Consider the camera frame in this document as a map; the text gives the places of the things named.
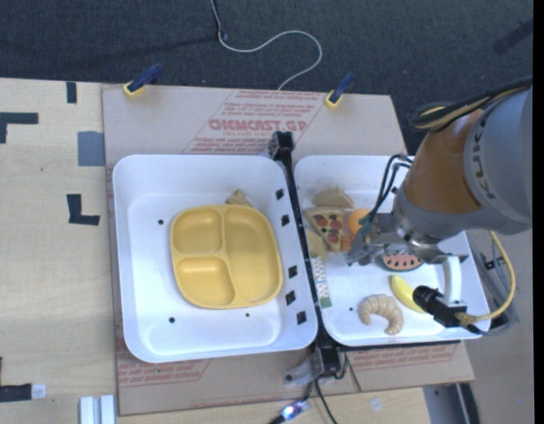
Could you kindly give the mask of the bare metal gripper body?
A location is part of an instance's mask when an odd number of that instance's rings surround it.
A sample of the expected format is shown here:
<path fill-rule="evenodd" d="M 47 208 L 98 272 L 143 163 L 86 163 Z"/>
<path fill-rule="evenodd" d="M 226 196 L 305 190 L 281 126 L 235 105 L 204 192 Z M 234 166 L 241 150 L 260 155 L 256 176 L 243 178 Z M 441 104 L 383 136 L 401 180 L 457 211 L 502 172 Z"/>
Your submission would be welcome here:
<path fill-rule="evenodd" d="M 407 220 L 403 222 L 390 213 L 368 217 L 363 225 L 366 254 L 363 263 L 378 261 L 386 254 L 411 254 L 422 261 L 435 263 L 441 259 L 439 239 L 415 231 Z"/>

